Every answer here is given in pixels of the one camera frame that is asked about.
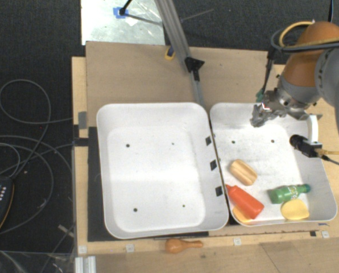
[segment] red bottle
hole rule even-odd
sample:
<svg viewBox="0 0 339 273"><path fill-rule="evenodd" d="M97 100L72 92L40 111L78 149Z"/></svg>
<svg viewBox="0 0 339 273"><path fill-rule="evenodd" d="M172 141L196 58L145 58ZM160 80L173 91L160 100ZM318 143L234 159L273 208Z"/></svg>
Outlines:
<svg viewBox="0 0 339 273"><path fill-rule="evenodd" d="M264 205L255 199L252 195L245 192L238 186L225 185L230 199L247 216L255 219L264 208Z"/></svg>

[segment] toy green bottle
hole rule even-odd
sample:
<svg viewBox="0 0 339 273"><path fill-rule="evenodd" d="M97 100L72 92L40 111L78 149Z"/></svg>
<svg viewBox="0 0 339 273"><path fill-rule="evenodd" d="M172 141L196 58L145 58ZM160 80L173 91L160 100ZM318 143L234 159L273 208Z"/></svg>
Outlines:
<svg viewBox="0 0 339 273"><path fill-rule="evenodd" d="M270 192L271 202L273 204L283 203L291 199L296 199L301 193L307 193L311 190L310 185L290 185L278 189L273 189Z"/></svg>

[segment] black floor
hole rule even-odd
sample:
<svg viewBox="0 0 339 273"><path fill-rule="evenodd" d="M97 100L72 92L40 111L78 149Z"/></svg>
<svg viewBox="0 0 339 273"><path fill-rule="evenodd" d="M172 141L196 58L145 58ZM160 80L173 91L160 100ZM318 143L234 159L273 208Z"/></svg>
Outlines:
<svg viewBox="0 0 339 273"><path fill-rule="evenodd" d="M202 47L266 50L277 29L299 20L327 20L329 0L174 0L180 17L215 9L183 23L189 44ZM334 4L334 22L339 25L339 0ZM11 80L31 80L49 95L51 120L72 116L71 57L83 56L80 39L80 0L0 0L0 89ZM260 75L259 87L263 74ZM24 121L46 122L48 103L37 86L15 82L4 88L2 104ZM0 108L0 135L39 139L45 124L13 121ZM32 149L29 139L0 138L0 142ZM48 126L43 142L52 147L72 143L72 123ZM48 151L42 145L38 152ZM71 148L60 150L71 163ZM22 159L29 151L19 148ZM73 225L71 173L53 152L46 154L53 176L53 194L32 221L0 235L0 250L51 252L65 233L59 225ZM0 147L0 171L14 164L15 154ZM49 168L32 159L16 177L16 194L2 231L27 220L45 204L51 189ZM72 238L66 237L56 249L68 253Z"/></svg>

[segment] empty white tray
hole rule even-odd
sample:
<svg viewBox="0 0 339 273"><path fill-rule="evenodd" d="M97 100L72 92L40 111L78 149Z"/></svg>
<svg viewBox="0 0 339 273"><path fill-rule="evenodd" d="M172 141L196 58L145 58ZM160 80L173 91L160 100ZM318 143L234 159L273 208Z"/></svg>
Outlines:
<svg viewBox="0 0 339 273"><path fill-rule="evenodd" d="M97 129L110 234L140 238L227 223L209 119L200 105L105 105Z"/></svg>
<svg viewBox="0 0 339 273"><path fill-rule="evenodd" d="M306 121L287 116L252 127L254 104L220 103L211 108L210 118L224 182L237 185L254 196L265 208L246 226L284 224L302 221L329 221L336 216L337 205L321 159L308 158L289 143L294 134L308 136ZM258 173L252 186L245 186L229 172L229 166L241 159ZM272 204L268 190L284 185L309 184L311 191L299 199L307 205L306 220L285 220L280 204ZM230 201L231 213L234 203Z"/></svg>

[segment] robotic hand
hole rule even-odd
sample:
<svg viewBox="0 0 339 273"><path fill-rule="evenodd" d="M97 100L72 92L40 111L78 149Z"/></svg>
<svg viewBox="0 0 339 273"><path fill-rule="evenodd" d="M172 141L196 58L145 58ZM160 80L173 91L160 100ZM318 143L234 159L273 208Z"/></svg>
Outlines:
<svg viewBox="0 0 339 273"><path fill-rule="evenodd" d="M322 44L332 38L339 38L338 26L330 22L315 22L300 35L294 49L308 45L317 49L315 42ZM279 77L277 88L266 91L261 104L254 105L250 122L254 127L261 127L267 120L287 114L298 120L306 120L309 115L305 110L316 104L320 97L335 107L339 132L339 47L291 55Z"/></svg>

